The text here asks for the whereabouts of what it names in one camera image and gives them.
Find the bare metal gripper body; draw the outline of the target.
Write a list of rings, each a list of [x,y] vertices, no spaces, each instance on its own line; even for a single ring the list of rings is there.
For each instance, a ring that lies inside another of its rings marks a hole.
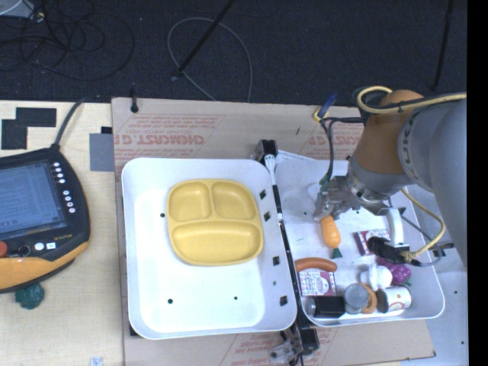
[[[383,195],[357,176],[324,177],[319,181],[317,210],[348,210],[359,207],[378,210]]]

